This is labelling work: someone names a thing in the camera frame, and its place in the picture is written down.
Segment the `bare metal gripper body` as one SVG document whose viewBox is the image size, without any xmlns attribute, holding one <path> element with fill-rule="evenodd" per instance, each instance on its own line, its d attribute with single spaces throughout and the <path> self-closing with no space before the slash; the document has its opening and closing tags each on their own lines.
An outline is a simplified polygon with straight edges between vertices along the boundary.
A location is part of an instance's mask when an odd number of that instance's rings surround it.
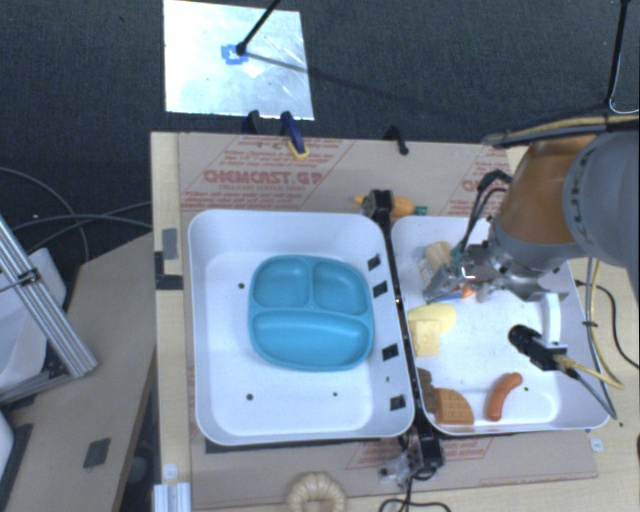
<svg viewBox="0 0 640 512">
<path fill-rule="evenodd" d="M 478 284 L 491 282 L 495 286 L 494 292 L 509 291 L 524 302 L 540 302 L 551 294 L 558 295 L 563 301 L 569 295 L 566 291 L 541 286 L 542 271 L 517 263 L 497 244 L 469 245 L 462 256 L 460 269 L 465 283 L 475 293 Z"/>
</svg>

